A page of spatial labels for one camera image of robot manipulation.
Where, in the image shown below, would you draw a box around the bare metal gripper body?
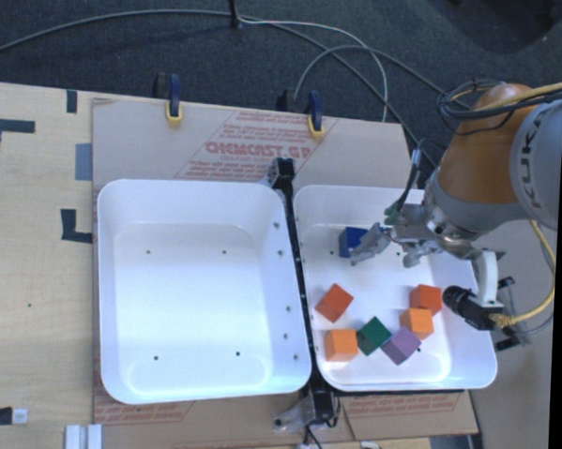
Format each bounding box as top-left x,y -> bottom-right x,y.
389,202 -> 481,262

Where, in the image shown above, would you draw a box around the blue cube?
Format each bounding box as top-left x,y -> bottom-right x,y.
338,226 -> 370,260

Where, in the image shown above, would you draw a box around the white plastic tray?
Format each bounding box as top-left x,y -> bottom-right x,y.
85,174 -> 323,414
282,181 -> 509,400

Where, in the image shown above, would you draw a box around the orange cube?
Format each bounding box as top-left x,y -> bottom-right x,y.
408,283 -> 444,318
313,282 -> 356,325
322,327 -> 361,364
398,307 -> 436,341

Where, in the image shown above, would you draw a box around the thin black rod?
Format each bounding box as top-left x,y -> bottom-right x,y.
271,184 -> 335,391

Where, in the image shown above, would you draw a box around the green cube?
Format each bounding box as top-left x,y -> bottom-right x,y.
354,315 -> 393,358

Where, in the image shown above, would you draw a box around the purple cube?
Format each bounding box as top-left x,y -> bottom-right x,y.
379,323 -> 423,367

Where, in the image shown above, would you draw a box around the brown cardboard board, red print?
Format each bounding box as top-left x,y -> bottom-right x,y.
74,97 -> 497,449

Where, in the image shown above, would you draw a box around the black cylinder on white bracket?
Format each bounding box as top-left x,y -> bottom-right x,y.
440,246 -> 509,333

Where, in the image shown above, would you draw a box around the black block with thin wires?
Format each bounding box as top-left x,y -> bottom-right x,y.
269,156 -> 298,191
303,379 -> 341,428

